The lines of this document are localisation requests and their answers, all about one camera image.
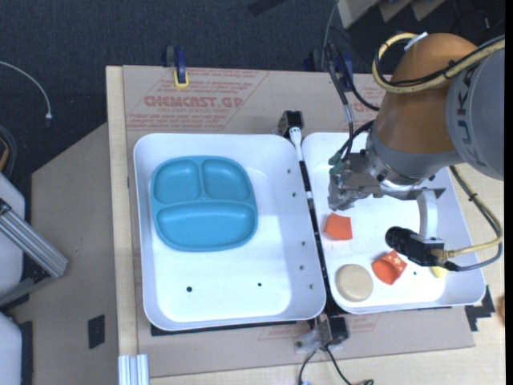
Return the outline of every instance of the robotic arm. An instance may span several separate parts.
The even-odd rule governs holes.
[[[386,81],[379,60],[398,43],[407,43],[406,53]],[[504,179],[504,47],[504,37],[476,47],[452,34],[404,33],[383,44],[373,74],[386,94],[366,148],[344,155],[342,149],[330,160],[329,207],[346,210],[369,195],[422,200],[421,235],[391,229],[387,242],[420,265],[457,267],[430,234],[436,227],[429,218],[433,204],[426,201],[433,198],[425,194],[436,200],[443,189],[416,186],[463,162]]]

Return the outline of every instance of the red object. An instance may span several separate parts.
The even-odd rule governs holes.
[[[351,218],[331,213],[326,219],[324,232],[335,240],[350,240],[353,238]]]
[[[380,281],[391,286],[401,277],[406,266],[407,264],[398,256],[398,253],[392,249],[386,255],[373,262],[372,270]]]

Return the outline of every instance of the blue plate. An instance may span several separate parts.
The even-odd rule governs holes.
[[[224,157],[187,156],[162,163],[151,178],[151,212],[160,238],[183,251],[236,248],[257,230],[248,173]]]

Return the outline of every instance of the beige round object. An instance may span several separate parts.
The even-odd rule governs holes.
[[[340,295],[352,302],[366,300],[374,288],[369,271],[356,264],[340,267],[337,271],[336,283]]]

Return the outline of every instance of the white cable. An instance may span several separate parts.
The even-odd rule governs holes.
[[[422,40],[424,39],[425,37],[427,37],[427,33],[424,31],[423,33],[421,34],[418,34],[417,37],[413,37],[405,46],[404,46],[404,51],[408,51],[410,49],[410,47],[412,47],[418,40]]]
[[[46,105],[48,107],[48,111],[46,112],[45,119],[46,119],[46,126],[49,128],[51,125],[51,119],[52,119],[51,105],[50,105],[50,100],[48,99],[48,95],[46,94],[44,89],[41,87],[41,84],[39,84],[34,77],[32,77],[31,75],[29,75],[28,73],[23,71],[21,68],[17,68],[16,66],[6,63],[5,61],[0,61],[0,64],[3,66],[6,66],[6,67],[12,68],[13,70],[16,70],[18,73],[21,73],[22,75],[25,75],[25,77],[27,77],[32,83],[34,83],[37,86],[37,88],[42,92],[42,94],[44,95],[45,100],[46,100]]]
[[[296,149],[297,159],[303,161],[303,152],[301,151],[301,129],[299,127],[292,127],[289,129],[290,140]]]

